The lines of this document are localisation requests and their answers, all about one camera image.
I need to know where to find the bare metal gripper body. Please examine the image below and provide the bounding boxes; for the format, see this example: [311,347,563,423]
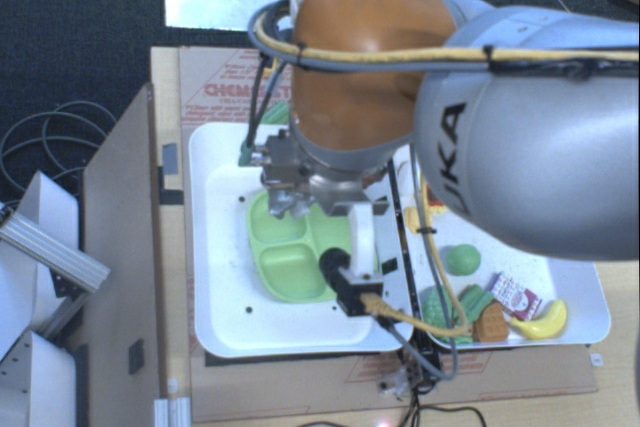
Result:
[251,128,391,218]

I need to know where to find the green ribbed toy vegetable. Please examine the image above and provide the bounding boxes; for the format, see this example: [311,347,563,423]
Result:
[259,100,292,127]
[457,283,497,317]

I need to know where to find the green divided plate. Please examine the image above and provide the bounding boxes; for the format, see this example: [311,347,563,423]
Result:
[245,189,362,305]

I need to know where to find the white plastic tray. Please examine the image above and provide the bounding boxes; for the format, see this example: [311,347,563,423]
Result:
[188,121,417,360]
[389,147,613,350]

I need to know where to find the yellow toy biscuit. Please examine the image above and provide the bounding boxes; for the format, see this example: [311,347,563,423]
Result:
[403,204,431,234]

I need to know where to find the thin black and white rod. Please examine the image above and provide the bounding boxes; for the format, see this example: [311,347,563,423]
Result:
[385,158,427,352]

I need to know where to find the red and yellow pizza slice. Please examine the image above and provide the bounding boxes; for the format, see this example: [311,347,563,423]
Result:
[424,187,449,217]

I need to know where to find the green grapes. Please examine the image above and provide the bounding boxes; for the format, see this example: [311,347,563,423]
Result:
[421,286,457,342]

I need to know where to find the green round toy fruit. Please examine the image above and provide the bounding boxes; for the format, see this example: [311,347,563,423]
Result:
[445,243,483,278]

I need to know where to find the brown cardboard board red print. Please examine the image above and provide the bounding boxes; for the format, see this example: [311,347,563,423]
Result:
[149,45,599,424]

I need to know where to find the brown toy bread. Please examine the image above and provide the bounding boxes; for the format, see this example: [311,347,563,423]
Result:
[473,300,511,343]

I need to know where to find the white and red carton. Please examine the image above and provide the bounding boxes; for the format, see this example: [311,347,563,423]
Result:
[489,271,544,322]

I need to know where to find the yellow banana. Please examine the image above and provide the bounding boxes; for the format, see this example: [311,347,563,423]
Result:
[508,298,569,342]

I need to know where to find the black cylinder on white bracket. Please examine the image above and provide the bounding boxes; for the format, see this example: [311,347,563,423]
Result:
[318,202,385,318]

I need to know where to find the black block with thin wires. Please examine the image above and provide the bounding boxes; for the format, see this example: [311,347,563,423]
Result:
[398,343,444,392]

